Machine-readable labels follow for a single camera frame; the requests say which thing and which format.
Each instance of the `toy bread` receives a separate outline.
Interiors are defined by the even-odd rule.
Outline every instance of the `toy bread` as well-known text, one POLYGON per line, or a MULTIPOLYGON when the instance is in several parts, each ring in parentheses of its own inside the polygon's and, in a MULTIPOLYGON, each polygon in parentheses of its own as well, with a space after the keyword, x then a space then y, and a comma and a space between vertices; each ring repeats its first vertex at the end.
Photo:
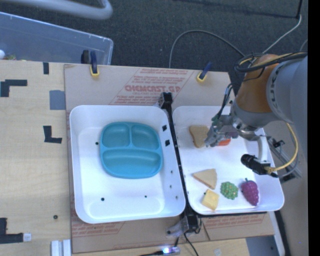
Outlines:
POLYGON ((192 174, 192 176, 199 182, 205 184, 210 189, 215 189, 217 185, 216 169, 206 169, 192 174))
POLYGON ((192 136, 193 143, 197 148, 202 148, 205 146, 205 139, 207 138, 207 133, 209 128, 205 125, 191 125, 189 126, 189 132, 192 136))

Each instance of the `blue clamp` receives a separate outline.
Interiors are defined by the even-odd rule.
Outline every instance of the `blue clamp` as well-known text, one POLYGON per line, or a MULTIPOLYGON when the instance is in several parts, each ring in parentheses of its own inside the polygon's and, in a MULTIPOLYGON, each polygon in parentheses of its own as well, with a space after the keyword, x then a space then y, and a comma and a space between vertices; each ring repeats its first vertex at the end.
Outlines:
POLYGON ((100 73, 99 73, 98 64, 97 64, 96 52, 94 50, 90 52, 90 57, 91 57, 91 65, 90 65, 91 76, 97 77, 99 76, 100 73))
POLYGON ((212 62, 208 62, 208 64, 205 66, 205 68, 203 69, 202 72, 200 72, 197 77, 196 77, 196 80, 199 82, 199 83, 202 83, 206 77, 207 77, 207 72, 211 69, 211 66, 212 66, 212 62))

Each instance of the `blue plate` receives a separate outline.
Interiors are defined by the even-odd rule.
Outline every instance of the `blue plate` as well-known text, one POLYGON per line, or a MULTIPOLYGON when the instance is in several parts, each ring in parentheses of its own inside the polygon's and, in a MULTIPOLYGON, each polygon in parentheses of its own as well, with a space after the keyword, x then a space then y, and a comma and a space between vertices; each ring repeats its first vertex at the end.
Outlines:
POLYGON ((100 136, 100 158, 107 173, 125 179, 156 175, 163 165, 158 133, 137 122, 113 122, 100 136))

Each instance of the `yellow cheese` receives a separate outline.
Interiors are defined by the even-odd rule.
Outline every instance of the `yellow cheese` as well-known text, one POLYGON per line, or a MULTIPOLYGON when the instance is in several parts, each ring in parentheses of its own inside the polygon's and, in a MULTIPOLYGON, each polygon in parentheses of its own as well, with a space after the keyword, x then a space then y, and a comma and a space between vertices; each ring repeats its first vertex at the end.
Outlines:
POLYGON ((217 185, 216 169, 206 169, 192 174, 192 176, 199 182, 205 184, 211 189, 215 189, 217 185))
POLYGON ((205 139, 207 138, 207 133, 209 128, 205 125, 191 125, 189 126, 189 132, 192 136, 193 143, 197 148, 202 148, 205 146, 205 139))
POLYGON ((207 189, 201 204, 215 211, 218 207, 218 202, 219 195, 210 189, 207 189))

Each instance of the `white tray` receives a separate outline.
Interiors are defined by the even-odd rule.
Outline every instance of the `white tray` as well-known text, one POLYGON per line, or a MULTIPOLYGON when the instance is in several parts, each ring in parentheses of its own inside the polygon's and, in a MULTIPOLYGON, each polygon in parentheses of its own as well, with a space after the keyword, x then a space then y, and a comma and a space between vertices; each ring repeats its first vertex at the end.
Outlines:
MULTIPOLYGON (((193 143, 189 126, 211 126, 211 118, 220 110, 220 106, 180 106, 172 114, 178 150, 184 175, 190 206, 202 215, 239 214, 250 212, 265 212, 279 210, 284 204, 284 194, 279 179, 269 175, 257 175, 241 163, 243 154, 258 155, 258 143, 249 142, 241 137, 231 139, 229 145, 196 148, 193 143), (192 173, 215 168, 217 184, 213 190, 218 193, 219 202, 215 211, 201 204, 207 186, 195 180, 192 173), (231 182, 238 188, 248 180, 257 183, 259 189, 259 203, 252 206, 244 198, 241 189, 235 200, 227 199, 220 193, 223 182, 231 182)), ((223 114, 229 114, 230 107, 225 107, 223 114)), ((273 165, 270 151, 268 160, 273 165)))
POLYGON ((178 216, 185 209, 175 148, 166 113, 155 106, 81 105, 70 113, 75 210, 86 223, 108 223, 178 216), (158 132, 163 165, 153 177, 125 179, 103 168, 99 142, 113 122, 137 122, 158 132))

